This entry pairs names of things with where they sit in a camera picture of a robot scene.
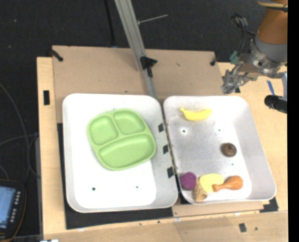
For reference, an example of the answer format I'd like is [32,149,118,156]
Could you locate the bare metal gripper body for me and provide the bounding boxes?
[236,49,288,82]

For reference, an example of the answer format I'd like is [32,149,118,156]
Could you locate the yellow banana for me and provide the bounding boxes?
[179,106,213,122]

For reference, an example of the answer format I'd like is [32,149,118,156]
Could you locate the brown doughnut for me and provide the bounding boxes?
[220,142,238,158]

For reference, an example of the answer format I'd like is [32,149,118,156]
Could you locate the white plastic tray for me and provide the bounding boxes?
[162,95,277,206]
[61,92,179,214]

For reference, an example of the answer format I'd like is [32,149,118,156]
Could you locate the yellow flat slice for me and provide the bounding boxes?
[198,173,225,194]

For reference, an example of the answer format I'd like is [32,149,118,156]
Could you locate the orange chicken drumstick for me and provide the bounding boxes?
[212,175,244,193]

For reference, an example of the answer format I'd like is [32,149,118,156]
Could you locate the purple grapes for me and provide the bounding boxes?
[179,171,198,192]

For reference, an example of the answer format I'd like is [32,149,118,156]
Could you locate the tan bread piece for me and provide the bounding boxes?
[193,179,208,203]

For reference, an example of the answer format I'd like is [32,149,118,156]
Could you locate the green divided plate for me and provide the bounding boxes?
[86,108,158,172]

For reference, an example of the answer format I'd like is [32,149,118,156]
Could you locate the brown cardboard board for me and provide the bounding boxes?
[51,45,271,218]

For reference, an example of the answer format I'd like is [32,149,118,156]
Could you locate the black cylinder on white bracket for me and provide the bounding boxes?
[264,72,288,114]

